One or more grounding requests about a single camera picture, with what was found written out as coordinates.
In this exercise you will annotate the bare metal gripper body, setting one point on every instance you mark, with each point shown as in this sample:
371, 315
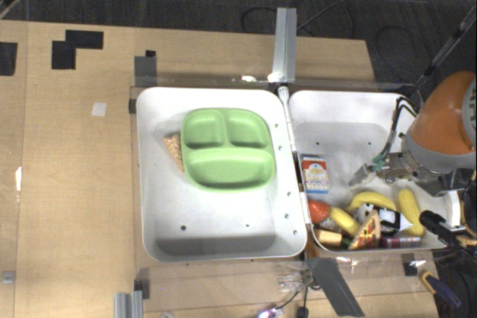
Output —
400, 165

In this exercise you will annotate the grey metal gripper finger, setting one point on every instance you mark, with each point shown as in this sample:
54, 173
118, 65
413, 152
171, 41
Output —
360, 177

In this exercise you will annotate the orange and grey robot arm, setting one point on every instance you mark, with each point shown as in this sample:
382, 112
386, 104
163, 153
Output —
443, 123

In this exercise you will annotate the yellow banana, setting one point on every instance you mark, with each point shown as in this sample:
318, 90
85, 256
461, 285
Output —
344, 220
372, 198

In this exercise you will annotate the yellow corn cob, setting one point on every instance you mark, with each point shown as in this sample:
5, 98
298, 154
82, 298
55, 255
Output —
410, 210

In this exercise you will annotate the red white blue carton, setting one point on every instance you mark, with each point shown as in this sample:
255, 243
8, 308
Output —
315, 175

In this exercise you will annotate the black and white carton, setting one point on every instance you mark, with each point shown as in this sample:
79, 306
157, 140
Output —
391, 221

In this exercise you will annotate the red tomato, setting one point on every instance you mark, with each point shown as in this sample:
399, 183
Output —
318, 210

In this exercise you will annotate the pizza slice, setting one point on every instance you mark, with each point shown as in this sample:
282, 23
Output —
367, 232

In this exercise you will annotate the white plastic tray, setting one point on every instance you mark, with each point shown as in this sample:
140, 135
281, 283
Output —
343, 119
208, 219

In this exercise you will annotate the tan bread piece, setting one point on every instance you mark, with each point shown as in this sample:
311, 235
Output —
327, 236

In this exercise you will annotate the dark purple packet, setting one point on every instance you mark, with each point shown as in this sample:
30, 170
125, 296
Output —
400, 242

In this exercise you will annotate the green divided plate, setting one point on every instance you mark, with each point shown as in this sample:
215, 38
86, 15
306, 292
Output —
227, 160

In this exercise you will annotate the tan waffle biscuit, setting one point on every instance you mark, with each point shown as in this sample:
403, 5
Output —
174, 149

